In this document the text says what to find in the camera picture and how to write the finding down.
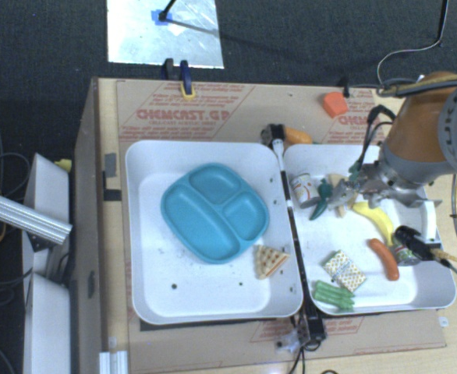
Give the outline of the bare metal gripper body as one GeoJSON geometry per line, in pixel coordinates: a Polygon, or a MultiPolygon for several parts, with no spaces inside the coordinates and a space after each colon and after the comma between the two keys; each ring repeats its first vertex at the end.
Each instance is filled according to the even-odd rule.
{"type": "Polygon", "coordinates": [[[383,192],[385,199],[396,200],[407,208],[418,208],[424,203],[433,203],[435,207],[442,204],[441,199],[428,199],[422,185],[406,181],[385,162],[365,164],[357,180],[363,198],[365,192],[383,192]]]}

